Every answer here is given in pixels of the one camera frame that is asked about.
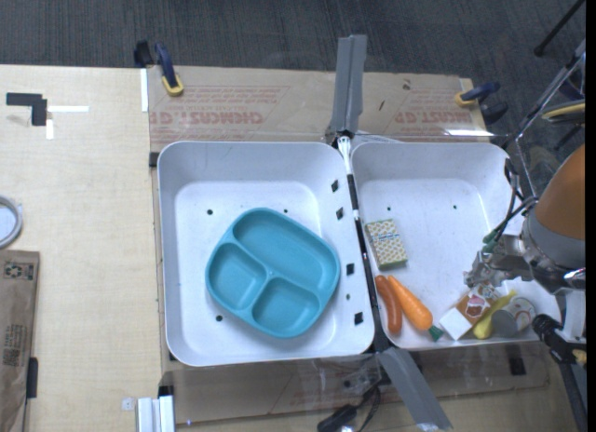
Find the carrot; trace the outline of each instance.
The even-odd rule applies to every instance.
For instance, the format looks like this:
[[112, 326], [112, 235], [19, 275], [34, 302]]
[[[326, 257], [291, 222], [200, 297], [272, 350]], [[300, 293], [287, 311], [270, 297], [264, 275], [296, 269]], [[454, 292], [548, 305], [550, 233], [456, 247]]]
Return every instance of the carrot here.
[[432, 324], [433, 316], [430, 310], [395, 277], [389, 276], [389, 286], [400, 300], [403, 314], [410, 320], [415, 328], [428, 331], [433, 340], [437, 341], [443, 331]]
[[387, 311], [387, 328], [392, 334], [398, 334], [401, 331], [401, 305], [398, 297], [393, 294], [387, 278], [377, 275], [374, 278], [376, 289], [383, 298], [383, 303]]

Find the blue plate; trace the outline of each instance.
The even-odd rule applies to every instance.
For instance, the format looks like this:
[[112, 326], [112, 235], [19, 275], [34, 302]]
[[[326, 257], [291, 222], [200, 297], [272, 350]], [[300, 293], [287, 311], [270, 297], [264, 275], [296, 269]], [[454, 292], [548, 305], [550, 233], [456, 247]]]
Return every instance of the blue plate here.
[[207, 290], [221, 306], [278, 338], [317, 321], [339, 276], [339, 259], [325, 241], [271, 209], [240, 215], [206, 268]]

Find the white plastic tray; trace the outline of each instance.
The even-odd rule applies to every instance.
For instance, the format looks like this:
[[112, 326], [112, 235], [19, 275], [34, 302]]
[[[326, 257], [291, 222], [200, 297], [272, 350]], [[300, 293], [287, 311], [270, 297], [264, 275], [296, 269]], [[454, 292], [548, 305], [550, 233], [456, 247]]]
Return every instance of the white plastic tray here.
[[[371, 304], [345, 166], [334, 149], [318, 142], [175, 142], [162, 151], [157, 173], [165, 330], [174, 357], [189, 366], [215, 366], [350, 356], [370, 346]], [[318, 321], [295, 338], [256, 330], [220, 307], [206, 288], [205, 267], [225, 230], [241, 213], [262, 207], [288, 215], [339, 256], [334, 295]]]
[[[435, 324], [467, 292], [463, 272], [471, 268], [482, 238], [505, 217], [511, 189], [504, 175], [507, 154], [484, 142], [366, 142], [352, 154], [359, 211], [363, 223], [393, 219], [401, 234], [408, 262], [383, 274], [394, 275], [432, 311]], [[509, 224], [521, 231], [522, 217]], [[372, 260], [372, 270], [379, 270]], [[519, 279], [504, 282], [503, 294], [515, 288], [537, 313], [560, 320], [554, 296], [538, 283]], [[387, 337], [411, 350], [459, 345], [535, 340], [531, 328], [515, 338], [459, 341], [445, 333], [436, 343], [407, 319], [400, 334]]]

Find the table surface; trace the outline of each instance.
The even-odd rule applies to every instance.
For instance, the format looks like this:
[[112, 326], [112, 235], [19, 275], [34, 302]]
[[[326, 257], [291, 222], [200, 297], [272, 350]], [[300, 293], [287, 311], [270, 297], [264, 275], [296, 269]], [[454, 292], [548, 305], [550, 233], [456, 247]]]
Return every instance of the table surface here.
[[[10, 248], [41, 254], [33, 346], [38, 388], [27, 407], [31, 431], [131, 431], [134, 412], [123, 399], [157, 393], [159, 278], [140, 73], [0, 66], [3, 96], [31, 92], [49, 106], [88, 107], [52, 114], [53, 139], [47, 139], [46, 128], [31, 126], [28, 108], [0, 103], [0, 192], [23, 212], [22, 233]], [[232, 84], [234, 73], [227, 72]], [[495, 430], [574, 429], [561, 376], [553, 361], [547, 364], [544, 387], [448, 398], [441, 405], [456, 430], [487, 430], [487, 421]], [[276, 430], [287, 427], [280, 425], [284, 420], [205, 427]], [[394, 426], [417, 430], [411, 421]]]

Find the tin can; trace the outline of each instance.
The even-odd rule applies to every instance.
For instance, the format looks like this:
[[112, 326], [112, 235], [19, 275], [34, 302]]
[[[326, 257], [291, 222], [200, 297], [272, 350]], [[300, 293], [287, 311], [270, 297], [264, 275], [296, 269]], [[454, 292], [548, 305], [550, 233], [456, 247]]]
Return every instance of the tin can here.
[[526, 298], [514, 296], [507, 306], [493, 313], [491, 321], [496, 334], [511, 337], [530, 326], [535, 317], [534, 305]]

